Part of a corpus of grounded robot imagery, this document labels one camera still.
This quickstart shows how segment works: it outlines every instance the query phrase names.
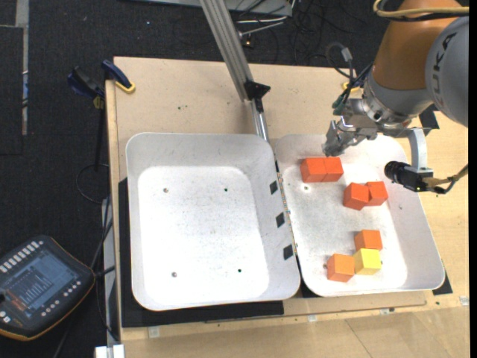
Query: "orange cube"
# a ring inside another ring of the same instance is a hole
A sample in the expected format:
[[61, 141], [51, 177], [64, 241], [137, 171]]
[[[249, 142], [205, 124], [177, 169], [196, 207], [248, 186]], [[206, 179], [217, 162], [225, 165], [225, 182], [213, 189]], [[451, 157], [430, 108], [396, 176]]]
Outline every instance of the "orange cube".
[[306, 158], [300, 165], [304, 183], [318, 183], [326, 177], [324, 158]]
[[360, 211], [369, 200], [369, 187], [364, 184], [350, 183], [344, 190], [343, 205], [345, 207]]
[[367, 182], [366, 185], [370, 189], [370, 200], [366, 204], [367, 206], [380, 206], [387, 201], [388, 191], [383, 181]]
[[346, 254], [333, 254], [327, 261], [328, 280], [346, 283], [355, 274], [355, 260]]
[[323, 158], [325, 162], [326, 177], [323, 182], [336, 182], [343, 174], [343, 166], [339, 157]]
[[355, 236], [356, 250], [361, 248], [382, 250], [381, 233], [378, 230], [361, 230]]

